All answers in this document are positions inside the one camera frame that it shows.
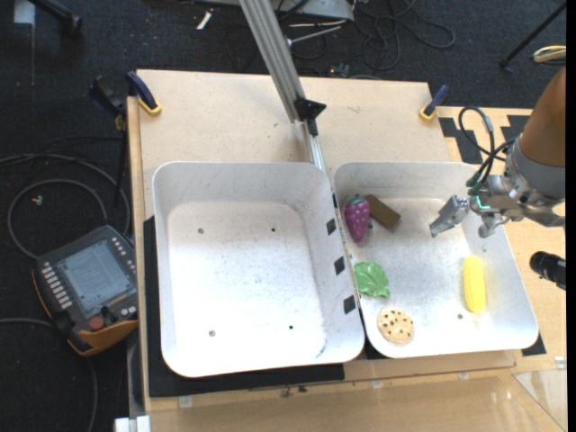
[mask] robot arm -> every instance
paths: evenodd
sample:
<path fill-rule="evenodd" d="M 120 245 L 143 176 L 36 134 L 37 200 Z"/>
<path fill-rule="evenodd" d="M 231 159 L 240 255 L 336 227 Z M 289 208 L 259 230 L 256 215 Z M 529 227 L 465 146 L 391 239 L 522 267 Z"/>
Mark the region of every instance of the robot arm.
<path fill-rule="evenodd" d="M 432 237 L 454 227 L 469 211 L 481 216 L 479 235 L 483 238 L 494 233 L 500 224 L 524 218 L 546 227 L 565 228 L 565 218 L 554 213 L 554 207 L 565 199 L 565 141 L 563 67 L 544 90 L 523 132 L 512 144 L 504 173 L 488 175 L 469 191 L 469 198 L 451 197 L 430 224 Z"/>

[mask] black floor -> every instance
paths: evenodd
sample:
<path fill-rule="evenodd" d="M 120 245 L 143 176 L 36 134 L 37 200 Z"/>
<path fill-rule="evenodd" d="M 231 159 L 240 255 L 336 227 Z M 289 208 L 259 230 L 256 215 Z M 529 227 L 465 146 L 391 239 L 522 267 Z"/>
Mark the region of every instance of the black floor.
<path fill-rule="evenodd" d="M 15 25 L 14 0 L 0 0 L 0 221 L 26 186 L 53 178 L 89 185 L 104 199 L 110 222 L 110 181 L 78 161 L 117 177 L 121 134 L 91 101 L 88 87 L 105 76 L 120 97 L 126 72 L 138 68 L 265 73 L 237 7 L 176 0 L 60 0 L 82 16 L 81 37 L 61 37 L 55 20 L 37 10 L 36 23 Z M 327 76 L 348 66 L 351 77 L 428 82 L 434 93 L 450 86 L 447 105 L 532 108 L 556 67 L 530 59 L 537 49 L 566 44 L 566 12 L 509 63 L 504 59 L 565 0 L 369 0 L 327 37 L 295 45 L 303 76 Z M 214 12 L 206 29 L 195 26 Z M 285 33 L 298 38 L 321 22 L 292 16 Z M 194 104 L 194 91 L 188 92 Z M 130 196 L 124 174 L 123 190 Z M 38 205 L 38 196 L 42 204 Z M 13 230 L 34 254 L 50 251 L 99 225 L 88 194 L 69 186 L 39 186 L 12 212 Z M 33 261 L 0 229 L 0 319 L 46 320 L 32 286 Z M 128 412 L 125 346 L 92 359 L 98 381 L 94 431 L 111 431 Z M 0 430 L 83 431 L 90 422 L 93 382 L 88 362 L 40 325 L 0 325 Z"/>

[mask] wooden table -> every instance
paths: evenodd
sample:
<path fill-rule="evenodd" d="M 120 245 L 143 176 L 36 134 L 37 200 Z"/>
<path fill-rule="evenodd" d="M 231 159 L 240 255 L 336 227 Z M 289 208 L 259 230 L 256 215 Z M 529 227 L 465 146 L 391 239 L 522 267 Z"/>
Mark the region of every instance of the wooden table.
<path fill-rule="evenodd" d="M 140 375 L 152 430 L 562 430 L 550 413 L 558 418 L 567 411 L 567 387 L 553 378 L 558 374 L 555 358 L 566 359 L 566 295 L 540 280 L 530 270 L 529 258 L 537 250 L 565 257 L 565 236 L 561 229 L 530 220 L 505 228 L 545 354 L 523 356 L 512 350 L 411 359 L 359 356 L 344 364 L 343 382 L 149 397 L 142 223 L 153 215 L 154 171 L 174 160 L 290 162 L 308 161 L 308 155 L 302 130 L 288 122 L 270 76 L 154 70 L 138 74 L 163 107 L 152 117 L 135 98 L 127 100 Z M 301 81 L 310 99 L 328 105 L 318 125 L 330 181 L 349 161 L 461 161 L 438 118 L 426 122 L 418 117 L 431 99 L 428 84 L 312 77 Z M 460 110 L 443 107 L 437 116 L 456 118 Z M 495 125 L 497 142 L 503 140 L 498 133 L 508 126 L 509 114 L 530 114 L 525 109 L 484 111 Z M 487 147 L 480 119 L 470 117 L 467 126 Z M 542 388 L 531 395 L 517 380 L 521 375 L 525 383 L 528 379 Z M 551 379 L 554 385 L 548 385 Z"/>

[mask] white tray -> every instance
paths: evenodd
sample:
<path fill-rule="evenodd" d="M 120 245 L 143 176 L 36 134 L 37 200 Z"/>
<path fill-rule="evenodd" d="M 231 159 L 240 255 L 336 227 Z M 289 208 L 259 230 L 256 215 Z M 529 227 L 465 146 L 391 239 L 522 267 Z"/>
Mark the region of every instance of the white tray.
<path fill-rule="evenodd" d="M 385 356 L 518 349 L 536 341 L 536 318 L 505 230 L 480 238 L 480 216 L 471 212 L 455 228 L 430 235 L 429 223 L 450 196 L 466 194 L 465 181 L 474 171 L 461 163 L 382 162 L 350 163 L 335 173 L 341 210 L 356 194 L 372 194 L 401 215 L 394 232 L 373 220 L 362 246 L 347 235 L 352 264 L 376 262 L 389 279 L 390 298 L 360 296 L 366 334 Z M 483 264 L 487 303 L 482 313 L 469 312 L 464 301 L 462 264 L 470 254 Z M 408 344 L 387 341 L 376 326 L 378 313 L 392 306 L 414 320 Z"/>
<path fill-rule="evenodd" d="M 342 363 L 364 332 L 326 175 L 172 162 L 153 177 L 162 355 L 186 377 Z"/>

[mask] cookie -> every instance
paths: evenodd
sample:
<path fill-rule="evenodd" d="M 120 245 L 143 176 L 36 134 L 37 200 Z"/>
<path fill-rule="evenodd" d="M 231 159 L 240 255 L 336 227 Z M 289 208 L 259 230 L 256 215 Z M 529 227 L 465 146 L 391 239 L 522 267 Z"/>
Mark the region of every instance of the cookie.
<path fill-rule="evenodd" d="M 412 317 L 402 309 L 390 307 L 378 314 L 378 329 L 390 342 L 406 344 L 414 338 Z"/>

